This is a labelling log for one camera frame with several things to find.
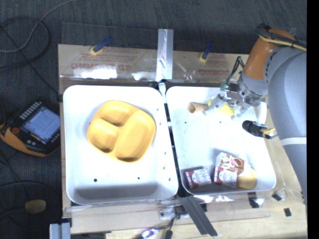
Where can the yellow divided plate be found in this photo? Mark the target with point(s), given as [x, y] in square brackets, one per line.
[124, 133]

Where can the white plastic tray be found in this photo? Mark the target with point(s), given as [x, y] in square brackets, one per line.
[79, 173]
[207, 138]

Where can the pale yellow toy food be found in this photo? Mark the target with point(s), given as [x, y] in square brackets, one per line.
[226, 109]

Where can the yellow-brown oval toy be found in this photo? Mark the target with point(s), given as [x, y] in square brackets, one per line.
[35, 206]

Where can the brown cardboard board red print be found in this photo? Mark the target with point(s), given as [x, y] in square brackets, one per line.
[82, 61]

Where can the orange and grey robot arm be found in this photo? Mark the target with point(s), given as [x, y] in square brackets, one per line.
[286, 88]

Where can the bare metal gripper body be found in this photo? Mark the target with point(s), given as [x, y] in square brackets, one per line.
[236, 93]

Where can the brown and white carton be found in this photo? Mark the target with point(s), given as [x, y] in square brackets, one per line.
[228, 169]

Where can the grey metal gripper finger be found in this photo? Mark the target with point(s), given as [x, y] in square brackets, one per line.
[214, 106]
[240, 111]

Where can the brown ice cream cone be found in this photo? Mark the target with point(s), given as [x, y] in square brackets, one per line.
[197, 107]

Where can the red and white carton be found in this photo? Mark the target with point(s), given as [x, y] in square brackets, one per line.
[198, 178]

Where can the yellow bottle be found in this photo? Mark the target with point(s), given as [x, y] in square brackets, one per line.
[248, 179]

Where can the black cylinder on white bracket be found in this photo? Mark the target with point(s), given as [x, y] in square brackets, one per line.
[251, 127]

